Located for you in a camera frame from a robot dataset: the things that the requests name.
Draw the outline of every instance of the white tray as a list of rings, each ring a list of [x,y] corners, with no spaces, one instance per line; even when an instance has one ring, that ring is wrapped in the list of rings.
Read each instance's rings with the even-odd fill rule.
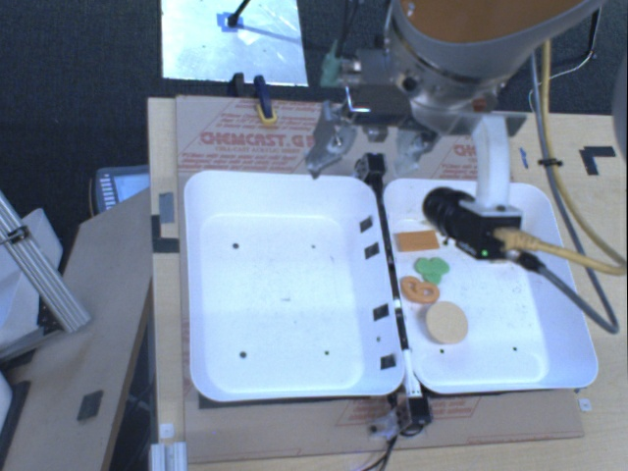
[[[207,171],[186,184],[184,211],[190,369],[202,394],[382,395],[399,386],[390,279],[367,185]]]
[[[424,197],[438,186],[475,194],[475,183],[395,180],[385,203],[392,235],[432,230]],[[537,188],[513,183],[510,204],[524,212],[523,230],[561,244],[550,202]],[[397,276],[417,274],[421,257],[441,257],[450,266],[439,284],[440,300],[461,307],[468,319],[464,341],[442,345],[425,328],[426,305],[403,300],[412,366],[420,382],[437,393],[481,393],[582,388],[598,373],[598,361],[582,312],[541,276],[511,263],[476,261],[451,242],[420,253],[400,253],[393,243]],[[572,288],[566,261],[539,254]]]

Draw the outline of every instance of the round beige disc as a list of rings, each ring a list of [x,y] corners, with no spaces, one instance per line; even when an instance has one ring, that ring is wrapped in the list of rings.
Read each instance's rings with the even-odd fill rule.
[[[463,310],[451,302],[437,302],[425,316],[428,332],[439,343],[459,343],[469,331]]]

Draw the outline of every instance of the orange ring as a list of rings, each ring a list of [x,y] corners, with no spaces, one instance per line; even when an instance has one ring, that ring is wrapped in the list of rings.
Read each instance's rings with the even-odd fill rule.
[[[422,283],[412,276],[401,278],[401,292],[408,300],[416,303],[434,303],[441,296],[439,287]]]

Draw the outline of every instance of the wooden table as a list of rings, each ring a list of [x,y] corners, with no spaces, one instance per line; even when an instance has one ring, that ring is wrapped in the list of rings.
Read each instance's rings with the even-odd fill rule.
[[[159,214],[160,194],[177,190],[176,105],[172,99],[149,101],[149,134],[152,188],[152,214]],[[564,161],[560,169],[564,180],[584,215],[598,232],[625,253],[626,245],[626,164],[617,152],[615,158],[596,160],[599,174],[590,176],[579,150],[584,146],[616,148],[612,119],[605,116],[552,115],[550,126],[558,157]],[[522,161],[523,149],[528,168]],[[536,125],[529,119],[511,140],[511,172],[515,181],[531,183],[550,195],[540,158]],[[572,247],[567,232],[559,221],[562,238]],[[179,235],[178,218],[161,225],[161,237]],[[602,257],[587,241],[590,254]],[[154,311],[157,355],[157,395],[160,443],[184,441],[182,386],[182,331],[179,295],[179,255],[174,252],[154,256]],[[594,290],[584,270],[573,267],[576,285],[581,294],[596,308]],[[390,470],[515,470],[515,469],[625,469],[628,462],[628,376],[626,340],[626,279],[600,276],[609,299],[613,302],[622,330],[611,336],[591,325],[591,335],[600,362],[596,381],[580,395],[590,401],[592,410],[582,413],[584,439],[547,442],[472,445],[419,450],[399,450],[392,454]],[[193,471],[262,471],[320,469],[360,469],[373,455],[341,454],[315,457],[279,458],[189,465]]]
[[[30,387],[3,469],[109,470],[150,309],[149,221],[146,191],[81,225],[64,281],[91,321],[7,373]]]

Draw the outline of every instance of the metal plate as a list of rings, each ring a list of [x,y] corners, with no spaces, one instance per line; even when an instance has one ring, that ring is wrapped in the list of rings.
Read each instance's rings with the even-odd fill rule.
[[[163,76],[307,86],[296,0],[251,0],[238,28],[227,16],[242,0],[162,0]]]

